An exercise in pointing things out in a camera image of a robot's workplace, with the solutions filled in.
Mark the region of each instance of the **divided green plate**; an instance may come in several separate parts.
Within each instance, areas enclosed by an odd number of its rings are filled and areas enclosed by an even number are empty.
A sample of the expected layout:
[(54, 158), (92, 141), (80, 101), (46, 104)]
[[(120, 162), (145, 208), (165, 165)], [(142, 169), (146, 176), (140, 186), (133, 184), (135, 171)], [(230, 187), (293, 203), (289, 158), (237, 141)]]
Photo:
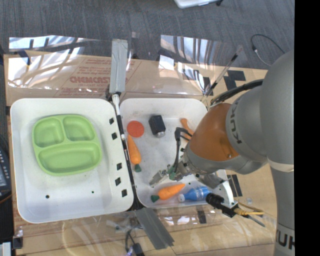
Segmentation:
[(38, 120), (32, 128), (32, 144), (41, 169), (55, 176), (92, 170), (102, 159), (95, 128), (78, 114), (52, 115)]

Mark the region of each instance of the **bottle cap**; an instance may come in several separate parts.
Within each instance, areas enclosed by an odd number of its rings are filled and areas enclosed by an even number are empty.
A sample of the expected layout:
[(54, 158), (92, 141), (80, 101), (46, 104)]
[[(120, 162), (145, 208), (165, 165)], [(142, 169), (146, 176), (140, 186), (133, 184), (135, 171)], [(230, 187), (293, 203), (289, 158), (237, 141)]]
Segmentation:
[(185, 199), (184, 194), (179, 194), (179, 195), (178, 195), (178, 201), (179, 201), (180, 203), (184, 202), (185, 200), (186, 200), (186, 199)]

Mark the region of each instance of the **plastic bottle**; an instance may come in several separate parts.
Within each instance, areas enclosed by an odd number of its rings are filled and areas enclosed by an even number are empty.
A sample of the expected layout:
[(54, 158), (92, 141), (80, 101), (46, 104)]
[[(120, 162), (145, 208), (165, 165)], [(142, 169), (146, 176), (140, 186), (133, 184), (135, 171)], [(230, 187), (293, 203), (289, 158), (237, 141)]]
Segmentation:
[(192, 201), (200, 201), (206, 199), (206, 196), (211, 193), (206, 186), (201, 186), (197, 188), (190, 189), (185, 194), (178, 195), (178, 201), (180, 203), (184, 202), (185, 200), (192, 200)]

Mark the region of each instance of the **red circle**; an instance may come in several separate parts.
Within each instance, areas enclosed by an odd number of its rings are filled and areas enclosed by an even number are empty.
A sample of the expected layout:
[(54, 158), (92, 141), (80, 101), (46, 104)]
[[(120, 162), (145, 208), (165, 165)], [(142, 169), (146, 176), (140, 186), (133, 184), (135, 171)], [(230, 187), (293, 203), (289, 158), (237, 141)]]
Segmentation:
[(126, 130), (132, 137), (135, 138), (141, 137), (145, 132), (143, 124), (138, 121), (129, 122), (126, 127)]

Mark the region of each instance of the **black hole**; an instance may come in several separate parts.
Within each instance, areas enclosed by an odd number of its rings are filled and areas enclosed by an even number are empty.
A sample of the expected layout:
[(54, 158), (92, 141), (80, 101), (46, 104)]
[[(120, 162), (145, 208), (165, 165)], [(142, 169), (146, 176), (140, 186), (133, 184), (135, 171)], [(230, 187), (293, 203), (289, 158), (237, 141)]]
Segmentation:
[(116, 165), (116, 170), (118, 171), (118, 170), (120, 170), (122, 168), (122, 163), (118, 163), (117, 165)]
[(122, 197), (123, 197), (123, 198), (124, 198), (126, 195), (128, 195), (128, 193), (127, 193), (127, 190), (126, 190), (126, 189), (122, 190), (122, 191), (121, 191), (121, 193), (122, 193)]
[(116, 186), (118, 186), (118, 185), (121, 183), (120, 177), (117, 178), (117, 179), (115, 179), (114, 181), (115, 181), (115, 185), (116, 185)]
[(112, 136), (112, 139), (113, 139), (113, 140), (115, 140), (115, 139), (118, 137), (118, 136), (117, 136), (117, 134), (116, 134), (115, 132), (114, 132), (114, 133), (112, 133), (112, 134), (111, 134), (111, 136)]

